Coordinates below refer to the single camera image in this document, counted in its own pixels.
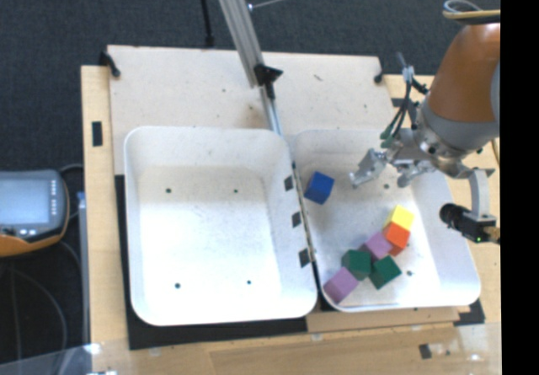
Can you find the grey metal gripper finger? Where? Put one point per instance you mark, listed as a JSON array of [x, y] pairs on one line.
[[414, 173], [367, 169]]

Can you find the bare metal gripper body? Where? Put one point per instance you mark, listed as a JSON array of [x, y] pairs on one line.
[[417, 148]]

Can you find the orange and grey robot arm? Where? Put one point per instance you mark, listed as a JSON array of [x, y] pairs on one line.
[[463, 78]]

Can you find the yellow cube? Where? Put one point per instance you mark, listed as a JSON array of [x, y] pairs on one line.
[[401, 215]]

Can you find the white plastic tray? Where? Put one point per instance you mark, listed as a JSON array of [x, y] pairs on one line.
[[358, 213], [210, 230]]

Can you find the blue cube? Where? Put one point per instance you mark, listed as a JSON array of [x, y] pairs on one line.
[[318, 188]]

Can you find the orange cube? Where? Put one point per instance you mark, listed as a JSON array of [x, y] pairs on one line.
[[397, 236]]

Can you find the purple cube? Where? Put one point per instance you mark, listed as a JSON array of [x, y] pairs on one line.
[[377, 245], [340, 285]]

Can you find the green cube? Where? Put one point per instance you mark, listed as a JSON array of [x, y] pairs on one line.
[[356, 262], [385, 272]]

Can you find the pale wood board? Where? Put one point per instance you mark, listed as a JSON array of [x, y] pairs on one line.
[[181, 87]]

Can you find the black cylinder on white bracket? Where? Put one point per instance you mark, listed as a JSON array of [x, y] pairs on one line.
[[465, 219]]

